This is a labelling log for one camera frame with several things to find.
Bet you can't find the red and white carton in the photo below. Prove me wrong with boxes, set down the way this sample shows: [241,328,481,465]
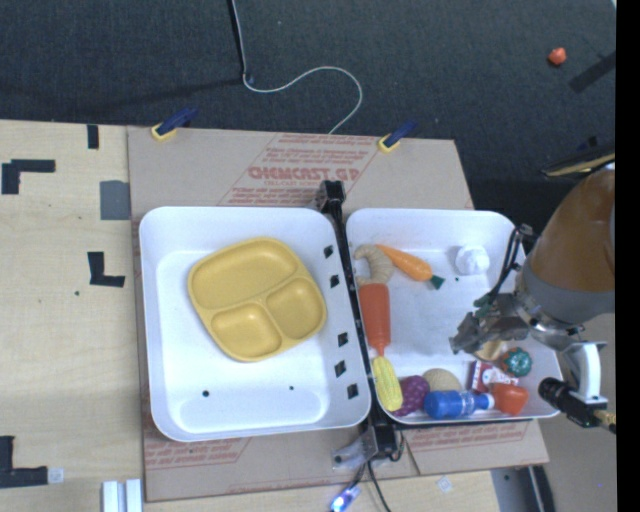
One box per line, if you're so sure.
[466,360,520,395]

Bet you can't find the brown cardboard board red print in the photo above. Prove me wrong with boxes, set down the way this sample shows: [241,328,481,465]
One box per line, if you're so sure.
[126,124,550,503]

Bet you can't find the thin black rod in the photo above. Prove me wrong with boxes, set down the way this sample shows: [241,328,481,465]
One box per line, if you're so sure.
[327,198,385,434]

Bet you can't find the white plastic tray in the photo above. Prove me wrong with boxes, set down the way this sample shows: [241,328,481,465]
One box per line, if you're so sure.
[344,207,565,427]
[138,205,373,444]

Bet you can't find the beige bread roll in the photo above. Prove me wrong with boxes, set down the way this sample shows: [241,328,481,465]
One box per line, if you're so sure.
[421,367,464,394]

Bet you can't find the green round toy vegetable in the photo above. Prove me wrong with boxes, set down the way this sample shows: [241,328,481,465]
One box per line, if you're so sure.
[499,346,534,379]

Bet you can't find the purple grapes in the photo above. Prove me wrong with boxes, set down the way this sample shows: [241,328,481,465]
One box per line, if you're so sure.
[391,374,432,418]

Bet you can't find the orange red pepper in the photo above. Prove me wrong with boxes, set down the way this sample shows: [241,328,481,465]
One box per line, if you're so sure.
[490,382,531,417]

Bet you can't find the black block with thin wires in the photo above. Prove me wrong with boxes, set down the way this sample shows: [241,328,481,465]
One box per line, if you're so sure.
[368,419,404,460]
[315,179,347,215]

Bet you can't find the orange carrot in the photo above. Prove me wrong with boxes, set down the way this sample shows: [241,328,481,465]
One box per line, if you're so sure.
[375,243,447,291]

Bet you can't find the black cylinder on white bracket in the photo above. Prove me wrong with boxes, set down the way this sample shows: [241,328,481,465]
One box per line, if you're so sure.
[537,341,609,429]

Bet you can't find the blue bottle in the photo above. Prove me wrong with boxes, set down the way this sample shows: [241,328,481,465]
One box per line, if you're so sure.
[423,389,497,421]

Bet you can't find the yellow round toy food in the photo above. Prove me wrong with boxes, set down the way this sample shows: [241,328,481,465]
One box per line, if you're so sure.
[473,339,507,363]

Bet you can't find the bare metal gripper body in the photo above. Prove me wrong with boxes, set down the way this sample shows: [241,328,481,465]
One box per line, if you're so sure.
[477,295,584,352]

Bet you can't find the yellow corn cob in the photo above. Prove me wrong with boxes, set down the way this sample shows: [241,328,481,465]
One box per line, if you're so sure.
[371,355,405,413]

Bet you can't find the yellow divided plate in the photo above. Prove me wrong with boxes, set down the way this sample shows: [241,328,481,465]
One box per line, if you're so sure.
[186,235,329,364]

